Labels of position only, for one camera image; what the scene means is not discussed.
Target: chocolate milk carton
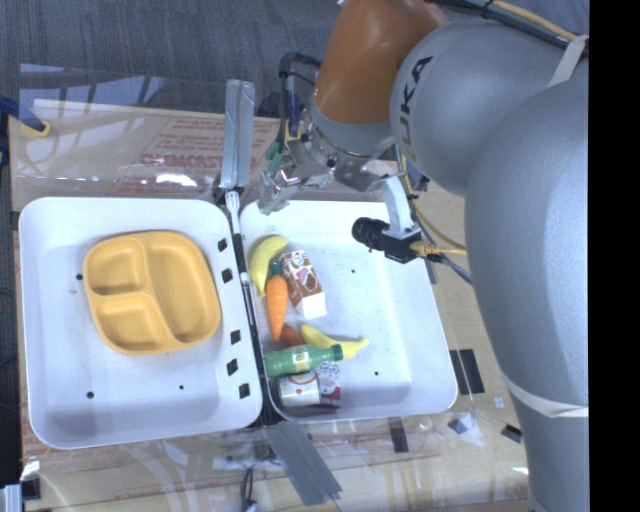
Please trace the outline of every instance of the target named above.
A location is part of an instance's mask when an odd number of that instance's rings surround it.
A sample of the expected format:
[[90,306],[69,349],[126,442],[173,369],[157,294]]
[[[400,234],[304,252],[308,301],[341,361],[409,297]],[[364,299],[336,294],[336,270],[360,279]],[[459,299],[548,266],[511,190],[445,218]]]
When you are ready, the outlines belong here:
[[326,315],[324,291],[306,251],[285,252],[280,256],[280,263],[295,310],[306,319]]

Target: green bottle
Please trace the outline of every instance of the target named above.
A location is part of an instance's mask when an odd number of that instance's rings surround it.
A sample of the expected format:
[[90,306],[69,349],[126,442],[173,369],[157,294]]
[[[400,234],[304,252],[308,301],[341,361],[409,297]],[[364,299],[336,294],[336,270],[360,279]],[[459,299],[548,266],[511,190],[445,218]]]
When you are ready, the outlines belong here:
[[285,350],[267,352],[264,356],[267,376],[293,375],[315,370],[323,361],[341,361],[342,347],[331,345],[318,348],[313,345],[298,345]]

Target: yellow banana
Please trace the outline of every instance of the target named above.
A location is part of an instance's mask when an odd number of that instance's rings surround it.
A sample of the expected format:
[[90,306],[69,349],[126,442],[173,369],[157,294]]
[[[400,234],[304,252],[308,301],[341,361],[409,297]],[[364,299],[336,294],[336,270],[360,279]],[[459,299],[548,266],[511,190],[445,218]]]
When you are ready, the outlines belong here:
[[271,235],[262,240],[249,262],[249,276],[258,288],[258,295],[264,297],[264,288],[267,284],[267,274],[269,272],[269,263],[276,256],[279,256],[287,246],[287,239],[280,235]]
[[369,344],[367,338],[361,338],[360,341],[338,341],[329,338],[326,334],[321,333],[315,327],[309,324],[303,324],[300,328],[300,335],[305,343],[318,348],[329,348],[331,345],[340,345],[342,347],[343,359],[351,359],[362,347]]

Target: can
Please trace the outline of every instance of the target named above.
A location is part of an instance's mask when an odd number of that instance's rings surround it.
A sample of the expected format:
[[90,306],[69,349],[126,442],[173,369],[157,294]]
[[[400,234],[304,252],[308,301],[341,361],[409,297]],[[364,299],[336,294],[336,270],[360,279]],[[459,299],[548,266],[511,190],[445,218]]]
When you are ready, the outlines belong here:
[[320,403],[320,388],[315,371],[278,378],[278,394],[283,407],[303,407]]

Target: yellow clip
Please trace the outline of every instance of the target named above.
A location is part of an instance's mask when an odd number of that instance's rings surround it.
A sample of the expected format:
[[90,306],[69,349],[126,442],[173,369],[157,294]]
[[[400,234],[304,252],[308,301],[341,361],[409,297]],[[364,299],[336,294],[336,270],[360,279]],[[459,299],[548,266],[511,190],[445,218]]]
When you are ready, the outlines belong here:
[[39,132],[34,128],[31,128],[31,126],[27,126],[24,123],[22,123],[22,126],[21,126],[22,131],[27,135],[31,135],[32,137],[46,137],[47,135],[49,135],[49,132],[51,131],[51,125],[46,121],[40,120],[40,122],[44,124],[44,130],[42,130],[41,132]]

